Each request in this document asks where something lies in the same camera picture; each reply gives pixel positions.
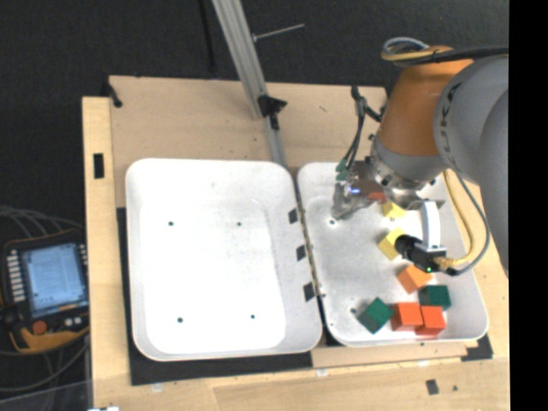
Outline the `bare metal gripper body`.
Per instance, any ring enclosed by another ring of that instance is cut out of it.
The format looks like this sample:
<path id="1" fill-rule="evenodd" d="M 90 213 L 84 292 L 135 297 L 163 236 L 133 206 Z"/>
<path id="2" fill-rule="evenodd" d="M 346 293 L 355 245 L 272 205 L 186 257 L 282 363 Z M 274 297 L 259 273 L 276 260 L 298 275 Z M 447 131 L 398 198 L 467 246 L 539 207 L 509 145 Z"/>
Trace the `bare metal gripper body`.
<path id="1" fill-rule="evenodd" d="M 445 204 L 445 198 L 424 195 L 426 185 L 432 181 L 410 180 L 396 173 L 380 157 L 366 157 L 364 161 L 354 161 L 348 169 L 347 182 L 351 189 L 368 201 L 391 201 L 406 211 L 419 210 L 424 201 L 433 201 L 438 208 Z"/>

